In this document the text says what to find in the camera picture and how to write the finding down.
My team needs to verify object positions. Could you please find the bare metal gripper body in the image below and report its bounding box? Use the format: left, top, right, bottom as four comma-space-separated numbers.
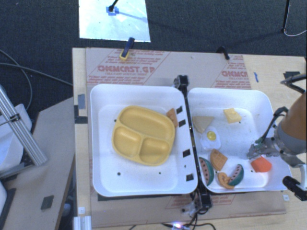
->
257, 138, 290, 159

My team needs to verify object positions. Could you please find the white plastic tray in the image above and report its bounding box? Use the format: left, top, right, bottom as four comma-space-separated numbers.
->
187, 87, 294, 194
90, 83, 199, 197

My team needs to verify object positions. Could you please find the orange wedge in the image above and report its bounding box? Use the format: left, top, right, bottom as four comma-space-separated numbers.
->
250, 155, 273, 173

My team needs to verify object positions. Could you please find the red and green watermelon slice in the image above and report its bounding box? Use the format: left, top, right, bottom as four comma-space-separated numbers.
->
227, 163, 245, 187
198, 157, 215, 187

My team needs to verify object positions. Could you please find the orange waffle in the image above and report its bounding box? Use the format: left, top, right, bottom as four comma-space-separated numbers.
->
210, 149, 228, 172

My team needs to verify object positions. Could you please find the orange pretzel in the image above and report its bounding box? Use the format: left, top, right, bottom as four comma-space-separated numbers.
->
217, 172, 236, 190

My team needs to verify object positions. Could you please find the yellow cheese block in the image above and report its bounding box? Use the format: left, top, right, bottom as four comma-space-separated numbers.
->
223, 108, 243, 124

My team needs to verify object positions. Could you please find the white fried egg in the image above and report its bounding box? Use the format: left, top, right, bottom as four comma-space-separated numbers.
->
200, 126, 222, 151

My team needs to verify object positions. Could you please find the beige bread slice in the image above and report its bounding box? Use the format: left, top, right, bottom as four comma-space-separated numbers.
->
191, 115, 215, 134

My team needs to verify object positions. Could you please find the thin black rod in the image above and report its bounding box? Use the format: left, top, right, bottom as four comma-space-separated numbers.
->
178, 85, 210, 201

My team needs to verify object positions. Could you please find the orange biscuit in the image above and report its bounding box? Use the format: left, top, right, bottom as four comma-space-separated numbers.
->
166, 108, 179, 128

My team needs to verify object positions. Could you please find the yellow divided plate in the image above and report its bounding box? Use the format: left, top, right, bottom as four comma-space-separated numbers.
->
111, 105, 177, 167

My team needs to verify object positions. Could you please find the brown cardboard board red print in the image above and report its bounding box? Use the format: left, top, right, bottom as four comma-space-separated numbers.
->
85, 47, 287, 222

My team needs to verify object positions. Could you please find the black cylinder on white bracket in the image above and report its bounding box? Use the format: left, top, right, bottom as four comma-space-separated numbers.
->
282, 163, 307, 201

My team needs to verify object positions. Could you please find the black block with wires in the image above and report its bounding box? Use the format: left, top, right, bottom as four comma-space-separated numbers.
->
174, 75, 190, 89
198, 192, 213, 210

